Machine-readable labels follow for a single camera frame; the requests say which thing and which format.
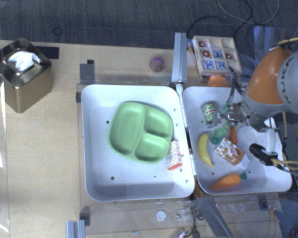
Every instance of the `green bottle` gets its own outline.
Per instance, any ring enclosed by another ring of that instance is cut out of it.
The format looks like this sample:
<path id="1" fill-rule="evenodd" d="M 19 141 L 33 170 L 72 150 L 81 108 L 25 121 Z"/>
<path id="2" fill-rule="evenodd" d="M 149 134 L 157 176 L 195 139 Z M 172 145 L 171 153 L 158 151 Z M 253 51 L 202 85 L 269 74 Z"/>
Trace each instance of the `green bottle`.
<path id="1" fill-rule="evenodd" d="M 229 128 L 230 128 L 230 122 L 226 122 L 224 125 L 222 125 L 222 127 L 217 128 L 214 131 L 214 136 L 211 138 L 211 143 L 216 145 L 219 142 L 219 140 L 226 135 Z"/>

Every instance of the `purple ball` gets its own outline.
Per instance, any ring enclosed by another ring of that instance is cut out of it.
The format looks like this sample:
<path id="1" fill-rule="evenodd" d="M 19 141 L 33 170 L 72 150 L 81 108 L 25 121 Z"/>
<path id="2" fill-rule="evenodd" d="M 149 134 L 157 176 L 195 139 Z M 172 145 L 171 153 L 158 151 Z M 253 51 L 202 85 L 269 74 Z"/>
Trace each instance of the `purple ball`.
<path id="1" fill-rule="evenodd" d="M 161 57 L 155 57 L 150 61 L 149 67 L 154 72 L 162 71 L 164 68 L 164 61 Z"/>

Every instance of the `tic-tac-toe board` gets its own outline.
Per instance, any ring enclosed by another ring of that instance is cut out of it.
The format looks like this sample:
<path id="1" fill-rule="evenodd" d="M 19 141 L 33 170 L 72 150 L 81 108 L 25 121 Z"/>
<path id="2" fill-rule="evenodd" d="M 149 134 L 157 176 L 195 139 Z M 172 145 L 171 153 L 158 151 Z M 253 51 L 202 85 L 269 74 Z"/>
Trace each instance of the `tic-tac-toe board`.
<path id="1" fill-rule="evenodd" d="M 201 75 L 230 74 L 229 67 L 242 74 L 233 38 L 194 36 L 193 46 Z"/>

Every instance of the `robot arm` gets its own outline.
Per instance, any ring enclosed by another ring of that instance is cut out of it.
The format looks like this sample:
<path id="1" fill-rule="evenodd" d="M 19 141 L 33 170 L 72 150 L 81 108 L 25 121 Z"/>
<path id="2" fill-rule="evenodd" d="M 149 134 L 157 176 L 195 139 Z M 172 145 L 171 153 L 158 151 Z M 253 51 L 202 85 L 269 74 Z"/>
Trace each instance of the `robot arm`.
<path id="1" fill-rule="evenodd" d="M 265 131 L 264 121 L 278 113 L 298 114 L 298 51 L 270 50 L 256 67 L 238 108 L 234 112 L 257 131 Z"/>

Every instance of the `white cable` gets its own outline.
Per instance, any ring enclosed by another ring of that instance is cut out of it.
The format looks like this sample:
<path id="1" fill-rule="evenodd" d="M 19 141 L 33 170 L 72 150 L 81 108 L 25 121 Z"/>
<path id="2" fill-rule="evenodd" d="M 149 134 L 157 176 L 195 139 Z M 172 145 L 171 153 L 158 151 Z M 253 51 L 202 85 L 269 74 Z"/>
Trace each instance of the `white cable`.
<path id="1" fill-rule="evenodd" d="M 221 10 L 224 11 L 227 15 L 229 15 L 229 16 L 235 18 L 235 19 L 238 19 L 238 20 L 240 20 L 240 21 L 243 21 L 243 22 L 245 22 L 245 23 L 249 23 L 249 24 L 252 24 L 252 25 L 257 24 L 256 22 L 250 22 L 250 21 L 244 20 L 244 19 L 242 19 L 242 18 L 235 17 L 234 15 L 230 14 L 229 12 L 227 12 L 227 11 L 222 7 L 222 5 L 221 5 L 221 3 L 220 3 L 220 0 L 218 0 L 218 4 L 219 4 L 219 7 L 221 8 Z M 261 24 L 266 24 L 266 23 L 270 22 L 270 21 L 275 17 L 275 15 L 276 15 L 278 9 L 279 9 L 279 0 L 277 0 L 277 7 L 276 7 L 276 10 L 275 10 L 273 16 L 272 16 L 269 20 L 267 20 L 267 21 L 265 21 L 265 22 L 262 22 Z"/>

